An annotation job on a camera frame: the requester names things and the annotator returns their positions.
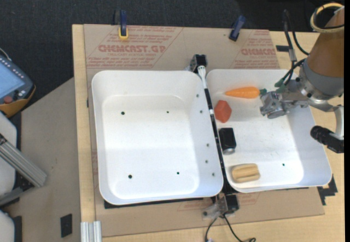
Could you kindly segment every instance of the blue clamp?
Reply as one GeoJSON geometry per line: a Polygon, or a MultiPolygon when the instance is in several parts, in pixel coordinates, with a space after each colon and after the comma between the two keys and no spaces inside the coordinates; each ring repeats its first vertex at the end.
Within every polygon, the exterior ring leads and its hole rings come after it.
{"type": "Polygon", "coordinates": [[[243,15],[240,15],[236,23],[231,26],[232,31],[229,35],[229,39],[232,39],[233,41],[237,41],[238,36],[240,34],[240,29],[243,27],[245,22],[246,22],[246,18],[243,15]]]}
{"type": "Polygon", "coordinates": [[[127,39],[129,37],[129,32],[126,27],[126,11],[121,10],[120,11],[120,27],[118,29],[119,31],[119,38],[120,39],[127,39]]]}

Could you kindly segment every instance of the beige table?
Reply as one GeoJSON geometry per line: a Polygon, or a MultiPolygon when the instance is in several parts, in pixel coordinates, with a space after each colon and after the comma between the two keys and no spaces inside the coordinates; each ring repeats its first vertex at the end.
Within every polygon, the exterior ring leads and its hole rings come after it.
{"type": "MultiPolygon", "coordinates": [[[[90,125],[89,112],[86,107],[88,92],[86,88],[85,48],[83,25],[73,25],[73,55],[75,96],[77,106],[78,154],[79,154],[79,182],[81,221],[96,220],[94,205],[94,187],[92,182],[92,162],[90,153],[90,125]]],[[[285,45],[283,32],[271,32],[274,44],[285,45]]],[[[297,33],[301,46],[311,50],[318,34],[297,33]]],[[[302,55],[296,51],[298,59],[302,55]]],[[[289,68],[288,56],[277,53],[281,68],[289,68]]],[[[333,104],[343,104],[343,98],[332,101],[333,104]]],[[[312,109],[317,125],[335,130],[335,117],[331,113],[324,113],[312,109]]],[[[344,155],[326,150],[327,156],[337,184],[338,193],[334,197],[327,197],[324,207],[325,215],[303,217],[287,220],[256,222],[233,225],[235,232],[241,238],[256,237],[263,241],[345,241],[345,208],[344,208],[344,155]]],[[[157,232],[148,234],[127,235],[104,238],[103,241],[204,241],[205,228],[184,229],[179,231],[157,232]]],[[[213,227],[210,237],[214,241],[235,241],[227,226],[213,227]]]]}

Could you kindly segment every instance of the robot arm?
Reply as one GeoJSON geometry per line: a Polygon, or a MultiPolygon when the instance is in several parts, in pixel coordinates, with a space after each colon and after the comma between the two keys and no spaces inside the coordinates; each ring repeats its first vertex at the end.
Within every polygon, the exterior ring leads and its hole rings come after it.
{"type": "Polygon", "coordinates": [[[333,106],[328,101],[344,93],[344,25],[345,8],[337,3],[317,8],[311,17],[311,27],[320,35],[305,60],[292,63],[292,68],[275,87],[261,95],[260,112],[268,118],[288,114],[291,108],[312,106],[324,112],[334,112],[336,132],[320,126],[311,130],[311,136],[329,149],[344,152],[344,107],[333,106]],[[324,9],[337,9],[324,28],[317,26],[317,15],[324,9]],[[291,79],[293,70],[300,67],[299,76],[291,79]]]}

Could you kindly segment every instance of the cardboard sheet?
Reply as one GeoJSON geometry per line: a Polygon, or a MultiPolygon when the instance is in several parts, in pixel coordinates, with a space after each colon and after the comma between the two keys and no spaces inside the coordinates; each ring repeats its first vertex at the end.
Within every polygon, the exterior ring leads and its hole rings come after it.
{"type": "MultiPolygon", "coordinates": [[[[207,72],[276,69],[279,65],[269,31],[243,29],[234,42],[228,38],[230,29],[129,26],[128,40],[121,40],[117,28],[84,25],[96,219],[102,222],[103,236],[208,226],[202,212],[212,204],[210,198],[105,209],[98,188],[91,80],[101,70],[183,70],[195,54],[207,55],[207,72]]],[[[238,200],[240,209],[230,217],[232,223],[324,213],[316,188],[238,194],[238,200]]]]}

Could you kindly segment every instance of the blue screen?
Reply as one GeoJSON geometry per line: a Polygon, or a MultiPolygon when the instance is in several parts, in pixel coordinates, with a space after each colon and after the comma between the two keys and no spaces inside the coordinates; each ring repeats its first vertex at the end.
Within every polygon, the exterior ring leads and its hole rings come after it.
{"type": "Polygon", "coordinates": [[[22,79],[3,64],[0,64],[0,97],[6,96],[18,87],[24,85],[22,79]]]}

